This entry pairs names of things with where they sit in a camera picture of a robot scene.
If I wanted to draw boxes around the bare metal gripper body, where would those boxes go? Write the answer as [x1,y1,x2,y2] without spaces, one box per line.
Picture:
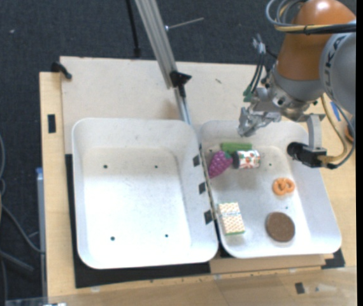
[250,87,310,121]

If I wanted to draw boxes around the green block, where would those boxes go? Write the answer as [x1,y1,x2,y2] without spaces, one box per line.
[220,142,253,154]

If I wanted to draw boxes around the white can with red print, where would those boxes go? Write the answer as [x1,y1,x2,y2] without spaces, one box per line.
[231,149,262,171]

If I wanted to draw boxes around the purple grapes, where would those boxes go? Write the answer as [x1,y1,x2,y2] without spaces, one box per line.
[207,150,234,180]

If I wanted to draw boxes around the orange pretzel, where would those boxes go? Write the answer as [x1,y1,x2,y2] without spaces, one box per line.
[272,177,296,198]

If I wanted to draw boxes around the white plastic tray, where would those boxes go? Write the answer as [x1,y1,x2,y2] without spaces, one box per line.
[71,117,220,270]
[197,119,343,259]

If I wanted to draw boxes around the brown round biscuit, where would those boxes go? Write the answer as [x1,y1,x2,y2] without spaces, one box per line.
[265,211,296,244]

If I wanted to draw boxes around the pale wood board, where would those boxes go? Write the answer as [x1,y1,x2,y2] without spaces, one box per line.
[59,55,335,274]

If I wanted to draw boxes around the black cylinder on white bracket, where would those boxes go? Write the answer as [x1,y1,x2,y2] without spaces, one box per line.
[286,113,328,168]

